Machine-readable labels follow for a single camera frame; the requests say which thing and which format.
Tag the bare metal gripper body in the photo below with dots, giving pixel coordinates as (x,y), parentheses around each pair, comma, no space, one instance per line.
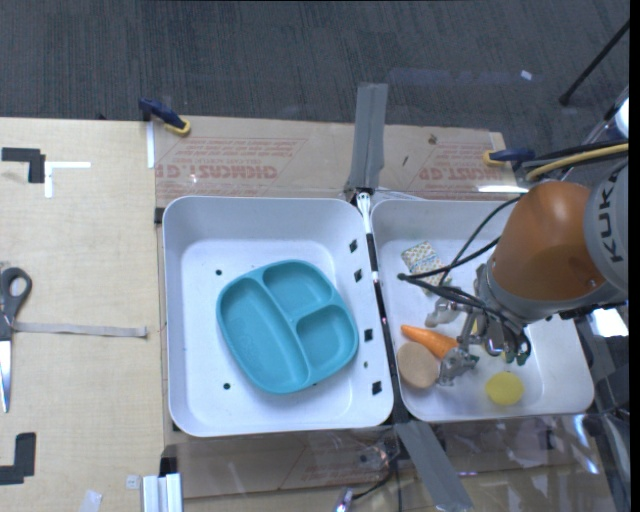
(492,334)

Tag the blue divided plate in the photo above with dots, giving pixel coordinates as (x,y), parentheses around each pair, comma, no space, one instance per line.
(270,330)

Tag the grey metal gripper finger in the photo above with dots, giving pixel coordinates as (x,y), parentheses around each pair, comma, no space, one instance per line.
(468,361)
(448,367)

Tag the tan round biscuit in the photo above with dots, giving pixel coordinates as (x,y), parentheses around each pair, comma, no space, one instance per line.
(417,366)

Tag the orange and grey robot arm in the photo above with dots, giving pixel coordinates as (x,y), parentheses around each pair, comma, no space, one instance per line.
(550,250)

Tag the brown cardboard board red print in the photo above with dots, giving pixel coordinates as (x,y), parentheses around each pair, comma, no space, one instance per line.
(260,165)

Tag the orange carrot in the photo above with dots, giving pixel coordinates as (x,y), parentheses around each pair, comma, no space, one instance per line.
(430,339)

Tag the patterned white packet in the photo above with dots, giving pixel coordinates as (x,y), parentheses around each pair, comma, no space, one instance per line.
(422,257)

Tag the yellow round disc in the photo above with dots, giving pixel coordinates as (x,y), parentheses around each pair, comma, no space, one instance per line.
(504,388)

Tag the white plastic tray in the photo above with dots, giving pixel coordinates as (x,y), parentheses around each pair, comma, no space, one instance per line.
(200,310)
(555,370)

